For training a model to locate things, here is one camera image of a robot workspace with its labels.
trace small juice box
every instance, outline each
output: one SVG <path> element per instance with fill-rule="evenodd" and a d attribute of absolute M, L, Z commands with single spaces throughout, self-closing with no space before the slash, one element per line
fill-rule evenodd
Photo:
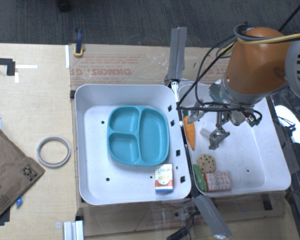
<path fill-rule="evenodd" d="M 162 164 L 155 167 L 155 191 L 173 191 L 172 164 Z"/>

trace blue clip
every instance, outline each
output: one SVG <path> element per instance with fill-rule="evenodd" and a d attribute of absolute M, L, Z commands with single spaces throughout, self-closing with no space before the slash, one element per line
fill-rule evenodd
<path fill-rule="evenodd" d="M 74 46 L 74 56 L 82 57 L 83 55 L 82 29 L 78 28 L 76 32 L 77 32 L 77 39 L 76 39 L 76 45 Z"/>
<path fill-rule="evenodd" d="M 19 196 L 15 202 L 15 206 L 18 208 L 22 204 L 22 196 Z"/>

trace blue divided plate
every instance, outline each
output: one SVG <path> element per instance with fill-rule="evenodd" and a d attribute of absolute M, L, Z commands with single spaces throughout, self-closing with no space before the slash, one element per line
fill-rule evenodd
<path fill-rule="evenodd" d="M 166 118 L 145 106 L 120 106 L 109 117 L 107 146 L 110 155 L 123 164 L 156 166 L 169 153 Z"/>

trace toy carrot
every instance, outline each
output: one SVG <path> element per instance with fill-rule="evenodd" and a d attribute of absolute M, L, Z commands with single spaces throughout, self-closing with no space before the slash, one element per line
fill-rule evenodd
<path fill-rule="evenodd" d="M 186 138 L 191 146 L 191 149 L 195 148 L 195 126 L 194 123 L 188 123 L 188 112 L 187 111 L 183 111 L 184 114 L 184 118 L 183 118 L 183 122 L 184 122 L 184 130 L 185 130 L 185 134 L 186 134 Z"/>

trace white tape strip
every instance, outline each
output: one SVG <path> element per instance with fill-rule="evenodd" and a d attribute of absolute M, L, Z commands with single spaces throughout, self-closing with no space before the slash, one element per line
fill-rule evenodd
<path fill-rule="evenodd" d="M 29 69 L 29 68 L 30 68 L 30 69 L 33 69 L 33 68 L 34 68 L 34 69 L 37 69 L 37 68 L 38 68 L 38 65 L 15 65 L 15 68 L 16 68 L 16 69 L 17 69 L 17 68 L 18 68 L 18 69 L 21 69 L 21 68 L 22 68 L 22 69 L 25 69 L 25 68 L 26 68 L 26 69 Z"/>
<path fill-rule="evenodd" d="M 67 69 L 70 68 L 70 54 L 69 54 L 69 46 L 65 46 L 65 67 Z"/>
<path fill-rule="evenodd" d="M 19 83 L 19 72 L 17 71 L 14 72 L 14 82 L 16 84 Z"/>

